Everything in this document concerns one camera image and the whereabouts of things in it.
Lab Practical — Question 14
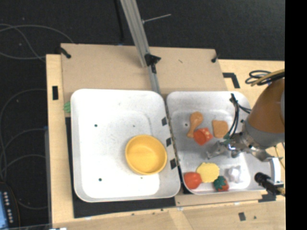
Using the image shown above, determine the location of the thin black and white rod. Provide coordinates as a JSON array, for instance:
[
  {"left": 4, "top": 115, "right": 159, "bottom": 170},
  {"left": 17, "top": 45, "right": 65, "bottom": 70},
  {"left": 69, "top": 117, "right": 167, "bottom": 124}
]
[{"left": 164, "top": 101, "right": 181, "bottom": 171}]

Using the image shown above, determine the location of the tan toy chicken drumstick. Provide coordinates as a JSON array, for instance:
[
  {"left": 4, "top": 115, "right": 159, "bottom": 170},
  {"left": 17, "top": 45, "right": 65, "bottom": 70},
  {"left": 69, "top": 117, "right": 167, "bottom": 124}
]
[{"left": 186, "top": 111, "right": 204, "bottom": 139}]

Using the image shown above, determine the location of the white plastic tray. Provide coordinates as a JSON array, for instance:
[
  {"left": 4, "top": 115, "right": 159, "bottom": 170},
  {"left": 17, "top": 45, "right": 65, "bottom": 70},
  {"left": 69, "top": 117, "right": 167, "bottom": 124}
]
[
  {"left": 165, "top": 91, "right": 272, "bottom": 196},
  {"left": 70, "top": 88, "right": 181, "bottom": 203}
]

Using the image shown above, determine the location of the yellow bowl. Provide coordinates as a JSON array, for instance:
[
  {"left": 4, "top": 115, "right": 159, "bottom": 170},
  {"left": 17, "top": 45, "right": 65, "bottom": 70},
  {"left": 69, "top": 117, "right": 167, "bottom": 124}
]
[{"left": 125, "top": 134, "right": 168, "bottom": 176}]

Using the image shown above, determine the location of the red toy tomato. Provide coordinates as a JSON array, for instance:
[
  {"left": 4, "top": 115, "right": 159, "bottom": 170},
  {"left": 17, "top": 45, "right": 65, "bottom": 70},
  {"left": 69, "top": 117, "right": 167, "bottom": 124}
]
[{"left": 183, "top": 172, "right": 203, "bottom": 190}]

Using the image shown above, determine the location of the brown cardboard board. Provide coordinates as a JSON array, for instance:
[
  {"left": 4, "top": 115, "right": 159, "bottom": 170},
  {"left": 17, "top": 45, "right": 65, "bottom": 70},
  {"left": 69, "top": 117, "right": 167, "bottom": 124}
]
[{"left": 59, "top": 43, "right": 263, "bottom": 207}]

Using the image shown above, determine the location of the yellow toy scalloped piece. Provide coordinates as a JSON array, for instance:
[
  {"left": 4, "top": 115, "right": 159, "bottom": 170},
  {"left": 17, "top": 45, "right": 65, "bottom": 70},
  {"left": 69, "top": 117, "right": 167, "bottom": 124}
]
[{"left": 196, "top": 162, "right": 221, "bottom": 184}]

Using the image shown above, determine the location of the red toy pizza slice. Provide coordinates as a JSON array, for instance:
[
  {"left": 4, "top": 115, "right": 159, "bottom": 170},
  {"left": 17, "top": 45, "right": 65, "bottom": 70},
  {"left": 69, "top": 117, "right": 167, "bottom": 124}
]
[{"left": 193, "top": 127, "right": 214, "bottom": 146}]

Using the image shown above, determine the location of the white crumpled object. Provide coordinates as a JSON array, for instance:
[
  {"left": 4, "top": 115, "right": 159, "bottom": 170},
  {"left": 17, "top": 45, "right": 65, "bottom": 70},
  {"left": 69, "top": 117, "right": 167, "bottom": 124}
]
[{"left": 224, "top": 165, "right": 242, "bottom": 184}]

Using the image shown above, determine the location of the red toy strawberry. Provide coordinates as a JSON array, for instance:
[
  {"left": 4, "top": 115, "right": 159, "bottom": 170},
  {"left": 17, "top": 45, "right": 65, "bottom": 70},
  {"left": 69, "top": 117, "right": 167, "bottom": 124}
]
[{"left": 213, "top": 175, "right": 230, "bottom": 193}]

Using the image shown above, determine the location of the black cylinder on white bracket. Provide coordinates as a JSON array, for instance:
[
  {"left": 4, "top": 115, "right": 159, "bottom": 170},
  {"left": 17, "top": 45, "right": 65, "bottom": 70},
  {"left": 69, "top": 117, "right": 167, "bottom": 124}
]
[{"left": 254, "top": 157, "right": 285, "bottom": 196}]

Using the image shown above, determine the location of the tan toy bread piece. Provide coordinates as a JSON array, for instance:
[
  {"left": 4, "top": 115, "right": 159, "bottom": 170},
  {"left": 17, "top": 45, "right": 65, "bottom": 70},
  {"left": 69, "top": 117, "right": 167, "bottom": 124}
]
[{"left": 212, "top": 120, "right": 229, "bottom": 139}]

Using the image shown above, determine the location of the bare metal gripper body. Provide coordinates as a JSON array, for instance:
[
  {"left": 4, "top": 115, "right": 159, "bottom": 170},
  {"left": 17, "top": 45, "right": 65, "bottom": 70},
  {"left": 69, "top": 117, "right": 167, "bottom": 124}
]
[{"left": 226, "top": 132, "right": 272, "bottom": 163}]

